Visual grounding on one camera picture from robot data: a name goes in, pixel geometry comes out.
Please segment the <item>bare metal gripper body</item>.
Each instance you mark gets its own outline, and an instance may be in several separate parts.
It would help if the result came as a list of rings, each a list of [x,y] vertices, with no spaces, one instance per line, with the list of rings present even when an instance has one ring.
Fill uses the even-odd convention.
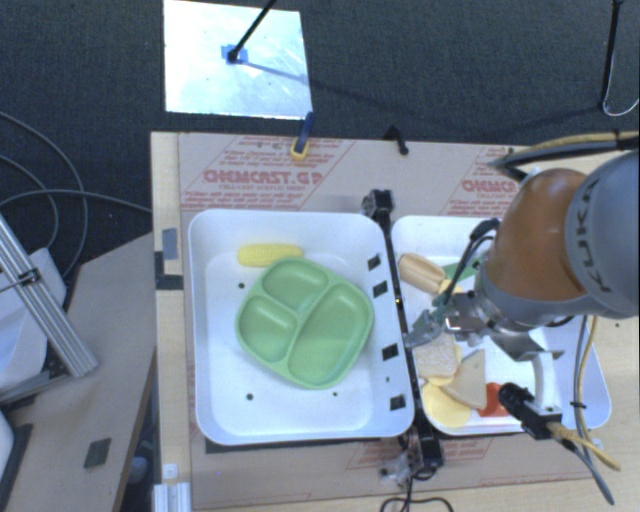
[[[468,346],[479,345],[485,337],[501,333],[496,321],[480,307],[473,291],[451,296],[444,313],[444,330]]]

